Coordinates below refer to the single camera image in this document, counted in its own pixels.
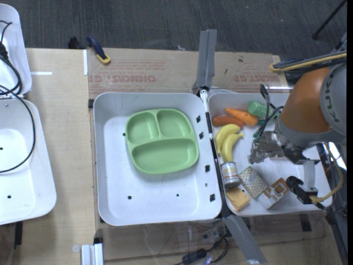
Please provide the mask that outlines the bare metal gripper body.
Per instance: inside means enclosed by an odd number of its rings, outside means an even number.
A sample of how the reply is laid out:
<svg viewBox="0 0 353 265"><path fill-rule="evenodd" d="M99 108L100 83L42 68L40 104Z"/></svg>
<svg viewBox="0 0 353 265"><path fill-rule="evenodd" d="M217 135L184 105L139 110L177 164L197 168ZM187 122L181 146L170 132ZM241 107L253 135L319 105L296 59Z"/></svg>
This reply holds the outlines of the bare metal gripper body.
<svg viewBox="0 0 353 265"><path fill-rule="evenodd" d="M287 158L294 164L302 164L303 149L288 141L281 133L265 131L255 137L261 143L261 162L266 158Z"/></svg>

